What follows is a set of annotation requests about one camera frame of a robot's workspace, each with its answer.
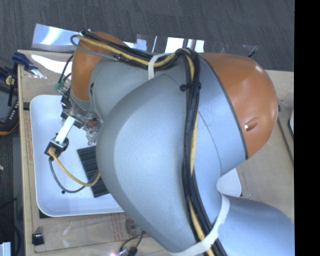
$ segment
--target orange cap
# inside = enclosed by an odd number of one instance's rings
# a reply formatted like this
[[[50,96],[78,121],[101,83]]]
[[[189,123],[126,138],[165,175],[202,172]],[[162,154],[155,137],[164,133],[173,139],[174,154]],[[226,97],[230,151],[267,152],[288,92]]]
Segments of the orange cap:
[[[93,34],[106,39],[110,42],[116,43],[118,45],[127,46],[120,39],[103,32],[93,32]],[[111,51],[107,49],[100,48],[98,46],[89,44],[84,41],[80,41],[79,45],[87,50],[101,53],[109,54]],[[73,62],[72,62],[72,80],[71,80],[71,92],[75,97],[83,101],[89,101],[88,87],[89,80],[92,71],[94,70],[96,64],[101,60],[102,57],[87,53],[83,50],[77,48],[74,51]]]
[[[253,59],[226,53],[199,54],[215,70],[235,111],[247,158],[269,140],[278,116],[274,86]]]

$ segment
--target white strap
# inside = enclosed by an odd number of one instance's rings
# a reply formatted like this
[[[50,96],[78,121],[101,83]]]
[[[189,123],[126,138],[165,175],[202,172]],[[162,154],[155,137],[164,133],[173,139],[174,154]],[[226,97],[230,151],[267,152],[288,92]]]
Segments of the white strap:
[[[210,233],[202,241],[195,243],[184,251],[169,252],[172,256],[195,256],[198,254],[202,254],[211,248],[211,246],[218,238],[219,226],[225,222],[230,208],[229,199],[223,194],[221,194],[221,199],[221,209]]]
[[[151,60],[149,61],[148,64],[148,79],[152,79],[155,77],[155,69],[154,69],[154,64],[156,63],[157,59],[167,55],[167,53],[162,53],[162,54],[158,54],[158,55],[154,55]]]

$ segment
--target wooden table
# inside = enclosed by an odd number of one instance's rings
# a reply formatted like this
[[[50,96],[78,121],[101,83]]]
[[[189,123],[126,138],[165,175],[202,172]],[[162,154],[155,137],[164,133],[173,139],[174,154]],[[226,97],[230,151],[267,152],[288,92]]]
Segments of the wooden table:
[[[98,256],[117,252],[130,234],[117,226],[129,219],[125,213],[41,218],[36,201],[30,112],[31,100],[42,94],[58,95],[53,90],[69,54],[20,50],[42,74],[33,75],[18,67],[19,125],[23,192],[25,255]],[[268,143],[236,170],[242,196],[264,202],[283,211],[294,222],[294,143],[288,128],[293,109],[294,74],[267,70],[279,100],[281,111]],[[33,234],[43,234],[45,243],[34,245]],[[151,237],[144,237],[137,256],[167,256]]]

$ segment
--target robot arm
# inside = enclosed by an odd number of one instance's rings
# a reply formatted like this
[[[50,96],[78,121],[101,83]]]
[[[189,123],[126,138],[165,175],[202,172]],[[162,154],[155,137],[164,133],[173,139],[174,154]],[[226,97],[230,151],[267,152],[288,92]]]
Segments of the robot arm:
[[[282,212],[216,189],[274,128],[265,71],[250,58],[180,49],[159,57],[150,79],[152,54],[104,33],[79,39],[61,116],[66,130],[88,130],[125,212],[173,255],[293,255],[294,226]]]

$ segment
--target gray carpet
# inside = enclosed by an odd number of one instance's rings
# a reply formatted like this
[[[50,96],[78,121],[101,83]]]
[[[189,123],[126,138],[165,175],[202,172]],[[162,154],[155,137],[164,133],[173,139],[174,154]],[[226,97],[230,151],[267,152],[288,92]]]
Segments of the gray carpet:
[[[268,70],[294,70],[294,0],[1,0],[0,57],[29,50],[36,24],[80,31],[91,29],[135,42],[137,35],[205,40],[206,51],[252,56]],[[0,67],[5,62],[0,60]],[[0,136],[0,206],[13,199],[12,137]],[[13,204],[0,209],[13,221]],[[0,237],[14,231],[0,222]]]

